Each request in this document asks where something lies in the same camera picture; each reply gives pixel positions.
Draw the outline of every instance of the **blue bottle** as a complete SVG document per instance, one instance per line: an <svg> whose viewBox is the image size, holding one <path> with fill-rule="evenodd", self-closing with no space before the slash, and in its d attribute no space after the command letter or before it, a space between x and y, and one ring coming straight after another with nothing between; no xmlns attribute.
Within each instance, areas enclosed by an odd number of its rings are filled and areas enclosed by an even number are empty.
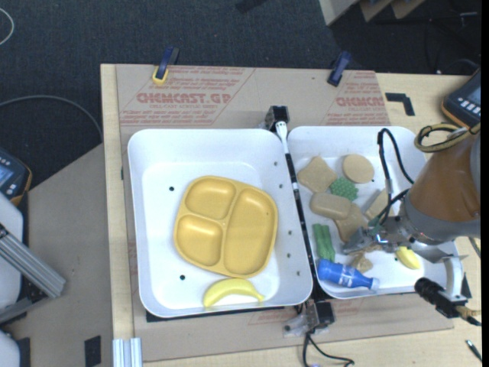
<svg viewBox="0 0 489 367"><path fill-rule="evenodd" d="M369 290L379 288L378 278L368 278L352 266L336 264L322 259L318 265L319 280L329 280L348 288L366 287Z"/></svg>

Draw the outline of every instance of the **black floor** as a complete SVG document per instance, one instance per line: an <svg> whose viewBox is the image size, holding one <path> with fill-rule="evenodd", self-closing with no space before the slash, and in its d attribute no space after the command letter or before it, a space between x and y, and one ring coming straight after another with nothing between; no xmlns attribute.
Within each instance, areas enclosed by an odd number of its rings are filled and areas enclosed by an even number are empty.
<svg viewBox="0 0 489 367"><path fill-rule="evenodd" d="M327 68L470 74L481 64L481 0L428 0L406 21L390 8L367 23L358 5L327 27L318 0L0 0L15 31L0 44L0 147L29 165L33 185L101 142L101 63ZM458 15L478 16L460 19ZM393 21L379 24L377 21ZM0 42L11 24L0 12Z"/></svg>

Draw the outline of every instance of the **white cable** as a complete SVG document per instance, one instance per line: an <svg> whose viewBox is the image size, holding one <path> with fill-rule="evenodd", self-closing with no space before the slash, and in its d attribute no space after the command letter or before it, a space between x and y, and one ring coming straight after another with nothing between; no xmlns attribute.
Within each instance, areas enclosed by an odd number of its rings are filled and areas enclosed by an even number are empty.
<svg viewBox="0 0 489 367"><path fill-rule="evenodd" d="M10 16L5 9L0 8L0 12L3 12L11 23L10 33L8 33L7 37L5 37L2 41L0 41L0 46L2 46L13 35L15 29L15 23L14 23L14 19L12 19L12 16Z"/></svg>

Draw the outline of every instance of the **white tray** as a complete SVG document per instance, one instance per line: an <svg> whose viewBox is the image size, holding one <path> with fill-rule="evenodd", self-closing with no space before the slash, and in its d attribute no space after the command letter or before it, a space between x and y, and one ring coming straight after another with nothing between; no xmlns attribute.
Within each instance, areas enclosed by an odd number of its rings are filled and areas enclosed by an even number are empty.
<svg viewBox="0 0 489 367"><path fill-rule="evenodd" d="M416 179L426 162L424 154L417 150L414 145L415 135L402 127L352 127L352 126L322 126L322 127L299 127L291 131L288 138L290 155L298 173L315 156L322 157L326 163L342 176L342 158L348 154L361 154L374 165L374 180L369 183L356 184L358 198L354 201L364 212L370 205L374 196L385 188L384 172L379 157L377 145L377 133L382 128L388 128L396 139L404 167L412 179ZM393 196L402 190L409 188L410 183L402 175L398 166L393 145L387 135L384 136L384 147L386 162L389 167L390 176L393 180ZM342 264L350 264L352 257L341 254L342 241L334 222L324 216L316 215L309 208L309 201L313 193L306 187L299 185L300 196L303 203L304 216L313 257L317 264L319 257L316 253L316 242L313 234L313 224L321 223L329 225L332 236L333 247L336 251L336 261ZM441 246L444 251L457 256L453 242L444 243ZM394 253L376 251L367 253L366 257L374 264L374 267L365 273L368 277L378 278L379 289L374 292L365 287L346 288L338 286L330 281L319 281L322 289L329 295L339 299L352 297L366 297L379 294L400 294L414 292L414 284L421 277L427 277L436 281L443 287L447 284L447 270L443 264L432 264L422 259L421 269L408 269L395 259Z"/></svg>
<svg viewBox="0 0 489 367"><path fill-rule="evenodd" d="M263 129L145 129L128 143L141 301L158 317L301 304L313 288L309 260L279 138ZM216 175L266 191L278 209L267 267L248 279L265 296L228 296L202 305L208 286L225 276L180 257L173 227L187 185Z"/></svg>

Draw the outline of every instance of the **black device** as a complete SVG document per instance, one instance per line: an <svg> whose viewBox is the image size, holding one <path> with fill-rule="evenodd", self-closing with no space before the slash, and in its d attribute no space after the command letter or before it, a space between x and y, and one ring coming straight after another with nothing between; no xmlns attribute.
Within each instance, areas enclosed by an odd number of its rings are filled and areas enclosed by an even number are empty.
<svg viewBox="0 0 489 367"><path fill-rule="evenodd" d="M443 99L442 111L460 126L481 122L481 69L466 84Z"/></svg>
<svg viewBox="0 0 489 367"><path fill-rule="evenodd" d="M0 193L18 205L31 185L32 173L16 157L0 148Z"/></svg>

